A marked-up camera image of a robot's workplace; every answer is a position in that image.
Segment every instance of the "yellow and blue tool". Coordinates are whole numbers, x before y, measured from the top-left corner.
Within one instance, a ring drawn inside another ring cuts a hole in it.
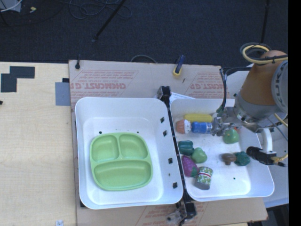
[[[181,74],[181,72],[182,72],[182,65],[183,65],[184,59],[185,59],[185,56],[181,55],[176,60],[175,63],[177,64],[177,66],[174,68],[173,75],[179,76]]]

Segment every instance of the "tin can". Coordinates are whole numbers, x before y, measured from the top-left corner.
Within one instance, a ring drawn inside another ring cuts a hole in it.
[[[196,176],[195,186],[202,190],[210,189],[211,176],[213,170],[209,167],[200,167],[199,173]]]

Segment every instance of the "toy mushroom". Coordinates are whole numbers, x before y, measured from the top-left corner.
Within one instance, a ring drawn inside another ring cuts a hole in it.
[[[236,161],[236,155],[231,153],[222,154],[222,160],[225,162],[227,166],[231,164],[231,162]]]

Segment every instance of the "white cable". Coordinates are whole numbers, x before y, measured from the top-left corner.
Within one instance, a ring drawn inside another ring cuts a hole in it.
[[[7,9],[4,9],[4,10],[0,10],[0,12],[5,12],[5,11],[9,11],[9,10],[11,10],[11,9],[13,9],[13,8],[15,8],[16,6],[18,6],[19,5],[19,3],[20,2],[22,2],[23,0],[19,0],[14,6],[12,6],[12,7],[10,7],[10,8],[7,8]]]

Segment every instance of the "robotic arm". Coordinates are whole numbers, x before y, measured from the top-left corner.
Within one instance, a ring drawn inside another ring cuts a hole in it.
[[[265,53],[260,59],[248,57],[248,50],[263,49]],[[224,102],[214,117],[211,134],[222,136],[226,130],[248,128],[254,133],[267,133],[288,113],[288,57],[277,50],[269,50],[263,45],[249,45],[241,50],[245,59],[253,62],[248,76],[235,97],[233,107],[225,107]],[[222,74],[226,87],[226,76]],[[271,142],[265,148],[249,147],[246,153],[255,160],[266,164],[277,164],[276,153],[272,151]]]

